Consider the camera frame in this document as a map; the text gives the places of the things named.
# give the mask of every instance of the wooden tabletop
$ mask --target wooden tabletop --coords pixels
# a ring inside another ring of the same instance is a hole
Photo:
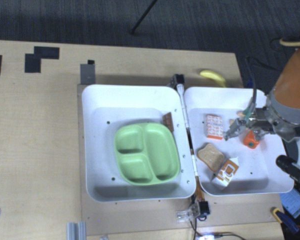
[[[25,54],[33,54],[34,46],[58,47],[60,57],[42,59],[41,73],[25,73]],[[199,76],[200,70],[209,69],[223,75],[228,87],[243,86],[232,53],[0,40],[0,55],[0,240],[65,239],[67,223],[82,220],[77,103],[80,64],[94,60],[100,84],[166,85],[173,74],[185,74],[186,86],[215,86]],[[273,206],[282,209],[278,194],[236,196],[212,208],[215,214],[222,214],[222,209],[231,206],[235,213],[215,217],[213,221],[218,223],[208,227],[200,223],[198,231],[234,232],[247,240],[284,239],[270,214]],[[189,225],[111,232],[110,240],[193,237]]]

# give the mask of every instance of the yellow banana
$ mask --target yellow banana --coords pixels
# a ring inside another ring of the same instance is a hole
[[[221,87],[227,87],[225,78],[216,72],[206,69],[200,72],[200,76],[214,80]]]

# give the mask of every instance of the red and white box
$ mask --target red and white box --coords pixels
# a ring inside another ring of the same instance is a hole
[[[206,136],[208,138],[222,140],[224,126],[221,116],[210,115],[206,116]]]

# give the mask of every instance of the red object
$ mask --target red object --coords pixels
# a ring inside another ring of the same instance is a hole
[[[247,135],[244,137],[244,140],[243,140],[243,144],[246,145],[250,149],[255,149],[259,143],[260,143],[259,140],[255,140],[255,135],[252,132],[252,130],[250,130],[247,133]]]

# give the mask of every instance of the green divided plate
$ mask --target green divided plate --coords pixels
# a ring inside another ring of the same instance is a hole
[[[115,134],[114,148],[121,176],[132,185],[168,182],[180,171],[174,137],[162,124],[136,123],[121,127]]]

